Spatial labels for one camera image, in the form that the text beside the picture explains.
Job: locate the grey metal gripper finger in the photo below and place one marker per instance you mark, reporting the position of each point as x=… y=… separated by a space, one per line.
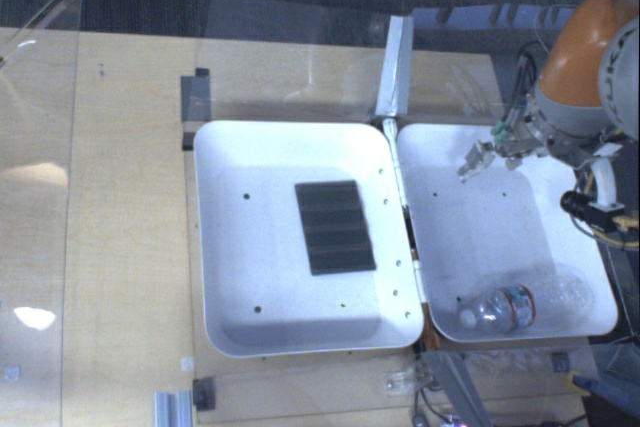
x=514 y=162
x=474 y=162

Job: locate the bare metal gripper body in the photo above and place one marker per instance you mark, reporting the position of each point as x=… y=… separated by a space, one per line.
x=532 y=140

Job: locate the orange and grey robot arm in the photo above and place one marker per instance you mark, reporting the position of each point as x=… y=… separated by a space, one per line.
x=575 y=50

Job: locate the white plastic tray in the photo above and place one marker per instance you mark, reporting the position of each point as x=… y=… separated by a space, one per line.
x=480 y=235
x=260 y=240

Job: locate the clear plastic bottle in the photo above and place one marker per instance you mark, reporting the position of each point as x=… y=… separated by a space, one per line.
x=515 y=307

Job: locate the black ribbed rectangular block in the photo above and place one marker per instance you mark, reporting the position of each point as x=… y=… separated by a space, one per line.
x=335 y=227

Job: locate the black cylinder on white bracket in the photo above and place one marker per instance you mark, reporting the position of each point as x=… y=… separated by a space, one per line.
x=580 y=204

